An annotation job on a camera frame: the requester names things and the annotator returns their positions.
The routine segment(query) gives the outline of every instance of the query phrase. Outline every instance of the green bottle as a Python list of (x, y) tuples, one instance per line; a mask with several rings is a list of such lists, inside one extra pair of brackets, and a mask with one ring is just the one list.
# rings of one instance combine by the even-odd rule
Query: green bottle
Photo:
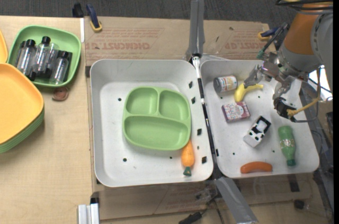
[(287, 165), (295, 166), (296, 142), (293, 137), (292, 128), (290, 126), (281, 126), (278, 129), (278, 133), (280, 138), (280, 148), (287, 159)]

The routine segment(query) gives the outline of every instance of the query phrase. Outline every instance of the small snack box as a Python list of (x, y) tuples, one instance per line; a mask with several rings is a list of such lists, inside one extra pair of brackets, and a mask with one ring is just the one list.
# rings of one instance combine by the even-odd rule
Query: small snack box
[(251, 116), (245, 102), (225, 104), (221, 108), (227, 122), (238, 121)]

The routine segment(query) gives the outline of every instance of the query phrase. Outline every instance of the green tray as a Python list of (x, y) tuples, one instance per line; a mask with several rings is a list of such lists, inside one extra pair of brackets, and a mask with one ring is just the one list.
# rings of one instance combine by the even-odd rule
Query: green tray
[(32, 132), (34, 132), (40, 124), (43, 122), (44, 118), (44, 109), (42, 109), (41, 113), (37, 116), (35, 120), (32, 121), (25, 129), (23, 129), (20, 133), (15, 135), (9, 141), (0, 144), (0, 154), (12, 149), (19, 143), (21, 143), (25, 138), (27, 138)]
[(60, 84), (50, 84), (48, 79), (37, 77), (33, 82), (34, 85), (43, 86), (43, 87), (62, 87), (66, 86), (74, 77), (78, 63), (81, 56), (81, 42), (77, 36), (67, 31), (52, 28), (49, 26), (42, 25), (29, 25), (22, 28), (10, 49), (10, 54), (7, 59), (7, 63), (13, 65), (17, 51), (21, 42), (32, 39), (38, 45), (41, 42), (42, 37), (48, 36), (51, 38), (52, 43), (56, 43), (59, 46), (59, 49), (62, 51), (67, 51), (72, 53), (72, 59), (68, 65), (68, 77), (67, 80)]
[(134, 88), (124, 104), (122, 129), (136, 146), (179, 150), (191, 134), (190, 104), (183, 94), (171, 89)]

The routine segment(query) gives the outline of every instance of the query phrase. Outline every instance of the orange plate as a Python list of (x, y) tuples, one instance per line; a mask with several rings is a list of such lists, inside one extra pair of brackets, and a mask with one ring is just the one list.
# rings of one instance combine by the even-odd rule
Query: orange plate
[(0, 63), (5, 63), (7, 61), (8, 51), (6, 48), (6, 43), (4, 36), (0, 30)]
[(0, 144), (29, 126), (43, 109), (43, 97), (19, 70), (0, 63)]

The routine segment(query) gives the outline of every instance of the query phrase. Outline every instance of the orange carrot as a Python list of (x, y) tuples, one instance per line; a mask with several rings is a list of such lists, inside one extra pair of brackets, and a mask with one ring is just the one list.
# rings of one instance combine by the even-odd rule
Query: orange carrot
[(247, 163), (240, 168), (241, 173), (249, 173), (249, 172), (254, 172), (254, 171), (269, 172), (272, 170), (273, 170), (273, 167), (270, 163), (260, 162), (260, 161)]
[(182, 148), (181, 163), (185, 167), (184, 175), (191, 176), (191, 166), (194, 164), (194, 152), (191, 139)]

